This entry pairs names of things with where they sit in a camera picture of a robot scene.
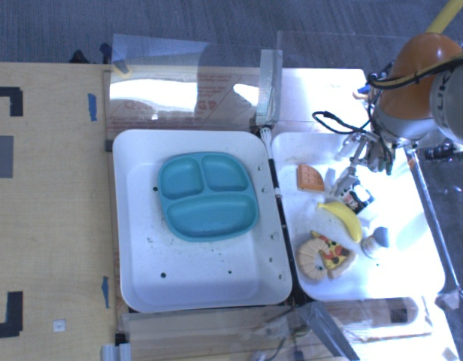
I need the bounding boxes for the tan croissant bread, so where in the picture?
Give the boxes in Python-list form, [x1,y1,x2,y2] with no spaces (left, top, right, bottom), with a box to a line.
[295,238,331,280]

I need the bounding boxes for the black cylinder on white bracket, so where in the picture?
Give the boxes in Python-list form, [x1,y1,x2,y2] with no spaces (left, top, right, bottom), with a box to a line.
[422,139,456,162]

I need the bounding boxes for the blue divided plate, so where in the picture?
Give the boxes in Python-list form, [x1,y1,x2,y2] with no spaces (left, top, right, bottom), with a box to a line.
[157,151,260,243]

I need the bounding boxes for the yellow banana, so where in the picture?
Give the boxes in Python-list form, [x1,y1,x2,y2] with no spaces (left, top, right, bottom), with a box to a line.
[316,200,364,244]

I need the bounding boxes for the pizza slice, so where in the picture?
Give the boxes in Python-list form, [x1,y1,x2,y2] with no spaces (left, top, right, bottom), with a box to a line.
[310,230,357,280]

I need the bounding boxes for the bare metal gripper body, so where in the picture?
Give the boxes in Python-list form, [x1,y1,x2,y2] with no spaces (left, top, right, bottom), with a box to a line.
[338,131,397,174]

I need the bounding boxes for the small bottle with grey cap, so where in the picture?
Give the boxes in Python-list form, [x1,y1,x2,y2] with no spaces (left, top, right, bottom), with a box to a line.
[360,226,390,259]

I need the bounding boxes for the white plastic tray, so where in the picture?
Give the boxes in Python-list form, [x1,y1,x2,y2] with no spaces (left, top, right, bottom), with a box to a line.
[111,128,294,314]
[271,130,446,302]

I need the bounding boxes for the orange waffle biscuit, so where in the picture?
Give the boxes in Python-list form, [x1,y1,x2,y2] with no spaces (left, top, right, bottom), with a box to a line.
[295,163,325,193]

